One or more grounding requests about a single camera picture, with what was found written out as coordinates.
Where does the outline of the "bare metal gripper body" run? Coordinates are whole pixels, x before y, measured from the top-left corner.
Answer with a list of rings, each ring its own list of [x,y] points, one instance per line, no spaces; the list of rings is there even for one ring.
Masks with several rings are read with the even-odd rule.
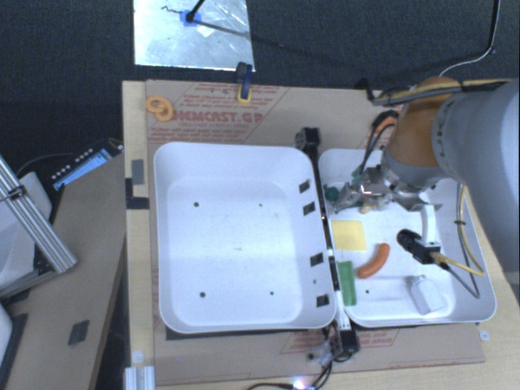
[[[368,167],[361,175],[360,194],[378,204],[396,202],[407,211],[419,211],[427,205],[420,194],[422,188],[401,180],[397,174],[384,167]]]

